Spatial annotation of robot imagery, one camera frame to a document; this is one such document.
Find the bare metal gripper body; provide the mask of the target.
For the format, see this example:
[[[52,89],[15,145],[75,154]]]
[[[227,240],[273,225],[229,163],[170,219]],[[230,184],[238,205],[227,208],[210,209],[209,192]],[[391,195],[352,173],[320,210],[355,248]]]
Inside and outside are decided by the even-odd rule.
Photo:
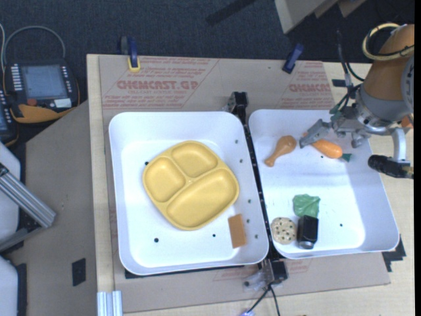
[[[350,133],[353,137],[368,138],[386,134],[393,121],[378,117],[365,106],[346,106],[331,116],[331,123],[338,136]]]

